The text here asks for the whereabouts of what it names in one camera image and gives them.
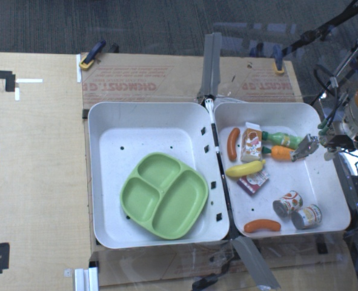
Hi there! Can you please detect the orange carrot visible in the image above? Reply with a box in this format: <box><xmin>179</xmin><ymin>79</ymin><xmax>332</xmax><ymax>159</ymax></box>
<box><xmin>260</xmin><ymin>144</ymin><xmax>295</xmax><ymax>162</ymax></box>

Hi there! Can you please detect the orange sausage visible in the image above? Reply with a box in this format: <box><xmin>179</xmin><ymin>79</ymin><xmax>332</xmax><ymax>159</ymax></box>
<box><xmin>243</xmin><ymin>218</ymin><xmax>282</xmax><ymax>234</ymax></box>
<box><xmin>226</xmin><ymin>127</ymin><xmax>241</xmax><ymax>162</ymax></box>

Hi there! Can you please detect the green divided plate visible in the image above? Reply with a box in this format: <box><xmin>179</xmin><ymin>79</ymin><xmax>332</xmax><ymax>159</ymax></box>
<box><xmin>119</xmin><ymin>152</ymin><xmax>210</xmax><ymax>241</ymax></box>

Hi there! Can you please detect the purple and white packet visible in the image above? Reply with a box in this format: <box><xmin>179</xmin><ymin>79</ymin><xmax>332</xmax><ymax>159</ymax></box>
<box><xmin>236</xmin><ymin>169</ymin><xmax>271</xmax><ymax>197</ymax></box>

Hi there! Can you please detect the black block with thin wires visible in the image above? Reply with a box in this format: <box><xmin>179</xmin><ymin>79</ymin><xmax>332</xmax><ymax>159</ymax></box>
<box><xmin>191</xmin><ymin>261</ymin><xmax>230</xmax><ymax>291</ymax></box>

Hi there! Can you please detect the white plastic tray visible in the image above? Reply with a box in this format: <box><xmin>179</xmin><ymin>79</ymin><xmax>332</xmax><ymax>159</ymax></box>
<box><xmin>87</xmin><ymin>101</ymin><xmax>231</xmax><ymax>250</ymax></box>
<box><xmin>213</xmin><ymin>101</ymin><xmax>352</xmax><ymax>239</ymax></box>

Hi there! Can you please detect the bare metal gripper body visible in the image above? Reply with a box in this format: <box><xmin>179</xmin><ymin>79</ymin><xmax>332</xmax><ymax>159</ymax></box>
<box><xmin>317</xmin><ymin>121</ymin><xmax>356</xmax><ymax>150</ymax></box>

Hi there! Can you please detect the small can, red tomato print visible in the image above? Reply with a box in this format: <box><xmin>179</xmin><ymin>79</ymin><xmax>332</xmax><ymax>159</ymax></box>
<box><xmin>272</xmin><ymin>190</ymin><xmax>304</xmax><ymax>219</ymax></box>

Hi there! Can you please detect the brown cardboard board, red print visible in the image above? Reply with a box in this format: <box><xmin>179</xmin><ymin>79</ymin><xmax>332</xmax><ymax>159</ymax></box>
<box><xmin>80</xmin><ymin>52</ymin><xmax>354</xmax><ymax>287</ymax></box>

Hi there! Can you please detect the yellow banana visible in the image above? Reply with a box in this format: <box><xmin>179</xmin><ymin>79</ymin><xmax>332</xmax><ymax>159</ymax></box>
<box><xmin>225</xmin><ymin>159</ymin><xmax>267</xmax><ymax>179</ymax></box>

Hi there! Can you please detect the small can, yellow corn print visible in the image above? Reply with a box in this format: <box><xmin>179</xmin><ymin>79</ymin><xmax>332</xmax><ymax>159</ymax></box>
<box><xmin>291</xmin><ymin>204</ymin><xmax>323</xmax><ymax>231</ymax></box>

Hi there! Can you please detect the green plastic bottle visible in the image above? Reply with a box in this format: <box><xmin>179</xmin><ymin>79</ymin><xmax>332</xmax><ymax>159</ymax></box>
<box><xmin>260</xmin><ymin>130</ymin><xmax>304</xmax><ymax>150</ymax></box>

